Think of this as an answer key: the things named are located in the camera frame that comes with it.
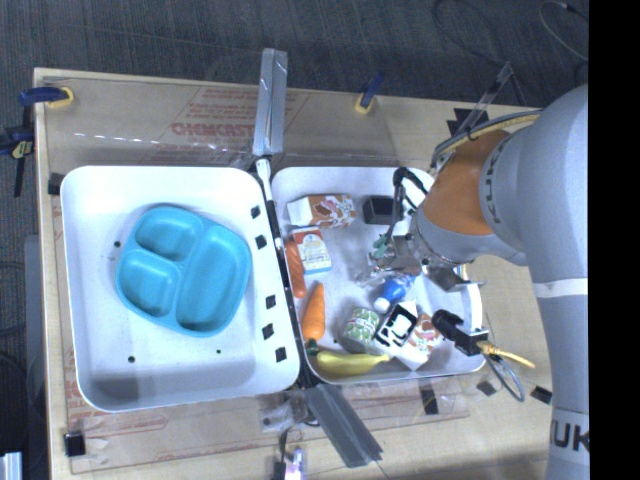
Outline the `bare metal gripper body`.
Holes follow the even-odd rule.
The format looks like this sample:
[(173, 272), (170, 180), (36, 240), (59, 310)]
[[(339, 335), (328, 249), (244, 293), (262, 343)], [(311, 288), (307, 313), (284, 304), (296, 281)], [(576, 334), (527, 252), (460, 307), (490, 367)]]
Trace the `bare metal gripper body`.
[(417, 233), (393, 236), (386, 252), (385, 278), (403, 276), (423, 276), (446, 292), (484, 286), (468, 277), (465, 262), (437, 254)]

